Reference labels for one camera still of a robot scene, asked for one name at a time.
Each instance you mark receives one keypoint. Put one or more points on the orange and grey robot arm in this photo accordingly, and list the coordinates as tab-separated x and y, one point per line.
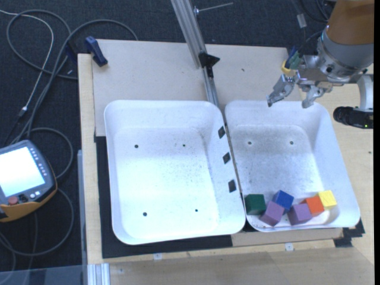
350	19

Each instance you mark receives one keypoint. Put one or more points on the purple cube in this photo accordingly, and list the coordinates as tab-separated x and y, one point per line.
299	214
273	214

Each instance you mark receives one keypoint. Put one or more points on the blue cube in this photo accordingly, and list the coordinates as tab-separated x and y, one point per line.
283	199

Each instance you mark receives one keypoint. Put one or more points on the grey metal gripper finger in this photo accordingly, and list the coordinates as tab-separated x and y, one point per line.
311	96
280	91

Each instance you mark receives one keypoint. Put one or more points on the black cylinder on white bracket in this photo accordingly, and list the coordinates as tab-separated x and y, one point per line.
351	117

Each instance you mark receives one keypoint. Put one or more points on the orange cube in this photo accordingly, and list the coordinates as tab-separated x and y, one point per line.
315	205

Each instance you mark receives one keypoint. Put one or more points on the white plastic tray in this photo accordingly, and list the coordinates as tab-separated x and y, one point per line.
166	177
276	165

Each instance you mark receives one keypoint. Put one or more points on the green cube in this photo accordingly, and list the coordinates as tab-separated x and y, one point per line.
254	203

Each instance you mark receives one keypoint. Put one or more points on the pale wood board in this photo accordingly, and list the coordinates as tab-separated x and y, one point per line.
154	76

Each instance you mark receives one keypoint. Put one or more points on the yellow cube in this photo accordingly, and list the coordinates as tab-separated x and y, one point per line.
327	199

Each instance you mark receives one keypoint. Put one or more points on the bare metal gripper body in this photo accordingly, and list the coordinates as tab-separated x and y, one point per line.
322	74

